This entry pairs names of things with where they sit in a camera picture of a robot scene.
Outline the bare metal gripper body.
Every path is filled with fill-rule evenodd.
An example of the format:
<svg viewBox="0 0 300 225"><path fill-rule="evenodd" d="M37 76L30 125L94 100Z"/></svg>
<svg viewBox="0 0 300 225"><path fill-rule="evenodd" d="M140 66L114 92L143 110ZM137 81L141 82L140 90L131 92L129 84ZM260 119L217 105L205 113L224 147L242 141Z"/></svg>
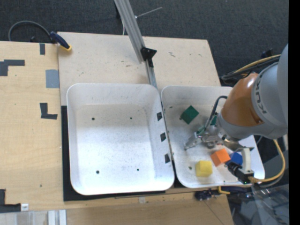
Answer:
<svg viewBox="0 0 300 225"><path fill-rule="evenodd" d="M239 150L242 149L242 146L239 143L238 139L232 138L229 136L221 127L217 126L202 126L198 130L198 134L201 136L202 143L214 142L216 145L223 145L230 150Z"/></svg>

